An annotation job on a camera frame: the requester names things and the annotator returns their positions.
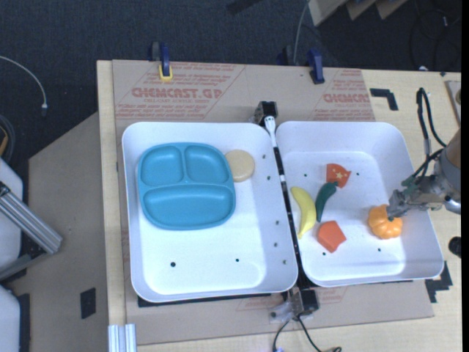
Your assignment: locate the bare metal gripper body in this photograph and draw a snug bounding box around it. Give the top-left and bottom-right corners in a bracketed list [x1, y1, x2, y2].
[399, 174, 462, 214]

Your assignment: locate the orange pumpkin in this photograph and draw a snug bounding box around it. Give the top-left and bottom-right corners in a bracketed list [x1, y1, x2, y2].
[367, 204, 404, 241]

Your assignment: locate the white plastic tray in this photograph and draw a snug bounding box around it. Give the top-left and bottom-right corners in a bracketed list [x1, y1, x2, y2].
[274, 120, 446, 288]
[121, 121, 299, 304]

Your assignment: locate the orange block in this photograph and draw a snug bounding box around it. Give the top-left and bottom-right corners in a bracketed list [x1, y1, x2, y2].
[317, 220, 347, 254]

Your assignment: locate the green chili pepper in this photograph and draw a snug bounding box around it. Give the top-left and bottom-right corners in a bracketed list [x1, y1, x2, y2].
[314, 181, 339, 224]

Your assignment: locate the yellow banana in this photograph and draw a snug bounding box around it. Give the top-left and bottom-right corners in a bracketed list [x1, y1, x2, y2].
[289, 186, 317, 241]

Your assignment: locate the thin black and white rod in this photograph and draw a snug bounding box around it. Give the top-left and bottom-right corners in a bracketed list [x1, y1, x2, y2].
[264, 115, 306, 290]

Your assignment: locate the beige round biscuit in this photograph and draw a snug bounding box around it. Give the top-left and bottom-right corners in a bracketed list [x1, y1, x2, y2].
[224, 149, 256, 183]

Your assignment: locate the blue divided plate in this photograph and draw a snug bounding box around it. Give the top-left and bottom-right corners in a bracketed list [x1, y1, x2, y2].
[136, 142, 237, 231]

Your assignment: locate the brown cardboard board red print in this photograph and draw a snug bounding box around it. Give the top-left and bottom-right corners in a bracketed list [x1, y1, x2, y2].
[111, 59, 435, 346]

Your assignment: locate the black block with thin wires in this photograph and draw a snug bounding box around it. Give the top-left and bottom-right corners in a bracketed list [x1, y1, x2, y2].
[251, 100, 278, 123]
[270, 287, 320, 323]

